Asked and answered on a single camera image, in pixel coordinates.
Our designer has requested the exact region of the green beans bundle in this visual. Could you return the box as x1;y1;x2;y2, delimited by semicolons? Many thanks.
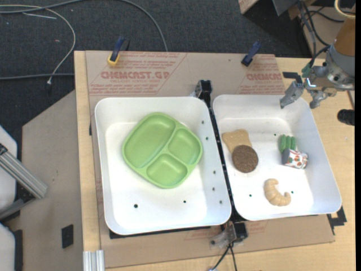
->
278;134;297;154

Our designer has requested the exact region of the green divided plate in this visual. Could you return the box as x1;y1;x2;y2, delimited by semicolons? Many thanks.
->
121;111;204;190

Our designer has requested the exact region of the brown cardboard board red print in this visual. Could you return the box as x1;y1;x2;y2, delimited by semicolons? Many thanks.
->
84;50;336;269

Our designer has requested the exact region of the brown round biscuit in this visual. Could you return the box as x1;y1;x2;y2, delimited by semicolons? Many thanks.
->
231;145;259;174

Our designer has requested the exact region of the tan bread slice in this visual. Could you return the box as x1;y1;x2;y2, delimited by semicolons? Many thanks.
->
221;128;253;155

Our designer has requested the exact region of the black block with wires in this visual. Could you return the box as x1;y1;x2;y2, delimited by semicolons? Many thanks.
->
196;79;213;100
232;221;249;242

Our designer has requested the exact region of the white can red print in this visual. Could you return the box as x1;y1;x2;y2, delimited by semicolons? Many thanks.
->
281;148;309;170

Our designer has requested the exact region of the white plastic tray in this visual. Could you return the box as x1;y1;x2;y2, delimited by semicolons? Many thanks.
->
212;94;343;222
94;95;233;236

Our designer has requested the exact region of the cream croissant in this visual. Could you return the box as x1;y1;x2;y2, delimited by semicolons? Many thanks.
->
263;178;292;207

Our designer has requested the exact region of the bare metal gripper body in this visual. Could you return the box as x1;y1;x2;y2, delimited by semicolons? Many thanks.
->
305;65;355;92

